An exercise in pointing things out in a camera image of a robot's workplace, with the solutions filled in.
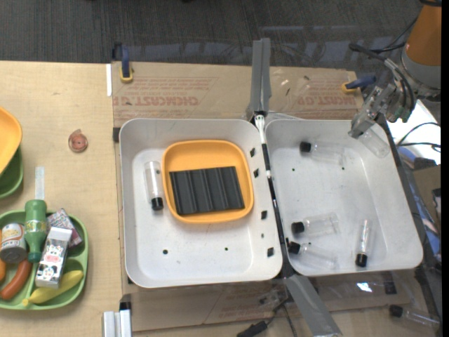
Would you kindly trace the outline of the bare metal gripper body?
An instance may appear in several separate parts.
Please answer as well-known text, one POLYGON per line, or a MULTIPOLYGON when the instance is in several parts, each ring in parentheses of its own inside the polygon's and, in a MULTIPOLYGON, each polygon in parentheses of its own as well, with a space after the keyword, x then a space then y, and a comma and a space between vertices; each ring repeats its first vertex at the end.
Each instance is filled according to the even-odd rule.
POLYGON ((362 105, 360 113, 379 112, 389 122, 407 122, 415 108, 415 94, 406 83, 376 86, 362 105))

